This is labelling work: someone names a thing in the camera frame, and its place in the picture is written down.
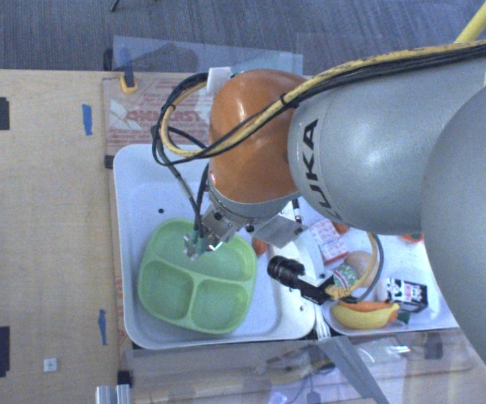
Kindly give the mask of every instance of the toy banana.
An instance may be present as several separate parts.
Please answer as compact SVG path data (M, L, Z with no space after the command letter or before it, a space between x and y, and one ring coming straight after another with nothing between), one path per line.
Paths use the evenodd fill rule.
M373 311L354 310L349 305L357 304L339 303L330 308L331 315L345 327L353 329L379 329L384 327L398 316L398 304L379 303L382 308Z

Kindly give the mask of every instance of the yellow pole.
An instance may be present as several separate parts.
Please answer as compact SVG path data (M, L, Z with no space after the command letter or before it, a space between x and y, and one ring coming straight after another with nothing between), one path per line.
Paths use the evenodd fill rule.
M469 21L469 24L463 29L458 38L455 40L456 43L459 42L469 42L471 40L476 40L482 31L486 28L486 1L475 14L473 19Z

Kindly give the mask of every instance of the banana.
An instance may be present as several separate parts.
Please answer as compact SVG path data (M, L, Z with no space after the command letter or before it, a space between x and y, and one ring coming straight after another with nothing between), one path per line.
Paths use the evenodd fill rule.
M361 312L337 304L330 308L330 312L345 327L351 327L353 329L379 329L389 322L389 318L391 321L396 318L396 311L399 308L400 306L398 304L392 304L389 308Z

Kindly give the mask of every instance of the gray carpet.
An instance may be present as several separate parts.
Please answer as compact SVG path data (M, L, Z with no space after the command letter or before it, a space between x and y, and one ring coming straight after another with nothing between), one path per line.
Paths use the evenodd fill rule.
M299 53L312 74L452 42L484 1L121 0L110 12L113 0L0 0L0 68L102 70L114 36L129 36ZM176 57L156 58L173 69Z

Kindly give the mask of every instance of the green bowl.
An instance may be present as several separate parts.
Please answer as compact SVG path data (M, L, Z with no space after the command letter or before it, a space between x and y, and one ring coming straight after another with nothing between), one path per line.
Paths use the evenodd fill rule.
M191 221L160 225L148 241L139 271L138 295L152 316L194 331L225 334L244 320L256 282L256 254L239 236L191 260L184 235Z

